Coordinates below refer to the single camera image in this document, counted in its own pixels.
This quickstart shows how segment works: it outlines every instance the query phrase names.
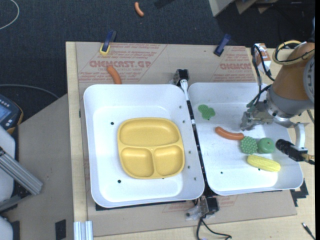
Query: green round toy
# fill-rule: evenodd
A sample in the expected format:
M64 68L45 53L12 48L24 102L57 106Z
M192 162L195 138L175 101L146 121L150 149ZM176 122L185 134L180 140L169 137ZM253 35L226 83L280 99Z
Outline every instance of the green round toy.
M275 143L271 138L262 138L258 141L258 153L269 154L276 149Z
M250 136L245 136L240 141L240 148L241 148L241 151L245 154L256 153L258 150L257 141Z

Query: yellow corn cob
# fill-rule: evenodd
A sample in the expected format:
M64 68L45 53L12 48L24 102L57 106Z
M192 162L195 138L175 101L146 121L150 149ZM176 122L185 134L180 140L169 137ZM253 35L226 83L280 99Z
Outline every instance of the yellow corn cob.
M281 168L278 162L255 154L248 155L246 161L249 165L268 172L279 172Z

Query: white tray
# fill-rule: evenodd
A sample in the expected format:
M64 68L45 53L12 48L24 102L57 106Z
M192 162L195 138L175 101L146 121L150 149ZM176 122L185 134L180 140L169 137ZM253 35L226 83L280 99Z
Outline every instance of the white tray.
M91 194L106 208L194 200L205 183L183 91L171 84L96 84L83 96L90 163ZM178 175L137 179L121 166L117 131L133 118L165 118L181 133L185 166Z
M303 183L300 164L275 150L261 156L280 163L279 172L258 170L247 163L247 155L240 150L240 141L222 138L215 132L220 126L230 132L242 132L241 119L246 105L256 96L256 83L194 83L188 93L192 105L200 149L209 187L219 195L278 191L298 188ZM202 118L199 105L215 110L210 120ZM254 139L290 140L288 130L279 124L257 125L243 131Z

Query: yellow and blue clamp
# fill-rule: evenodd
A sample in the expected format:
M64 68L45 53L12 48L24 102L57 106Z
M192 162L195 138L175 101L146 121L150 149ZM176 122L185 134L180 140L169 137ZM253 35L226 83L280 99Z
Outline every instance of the yellow and blue clamp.
M100 54L106 56L110 50L110 43L112 43L117 36L117 31L110 30L106 36L104 43L100 47Z

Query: white cable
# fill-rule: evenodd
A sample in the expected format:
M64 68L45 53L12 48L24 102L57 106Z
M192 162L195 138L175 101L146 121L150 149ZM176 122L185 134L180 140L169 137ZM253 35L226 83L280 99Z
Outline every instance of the white cable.
M18 19L19 14L20 14L19 5L16 3L16 1L14 1L14 0L9 0L9 1L11 1L11 2L13 2L13 3L15 4L15 6L16 6L16 8L17 8L17 14L16 14L15 18L14 18L10 23L8 23L7 25L4 25L4 26L0 27L0 30L3 30L4 28L9 27L12 23L14 23L14 22Z

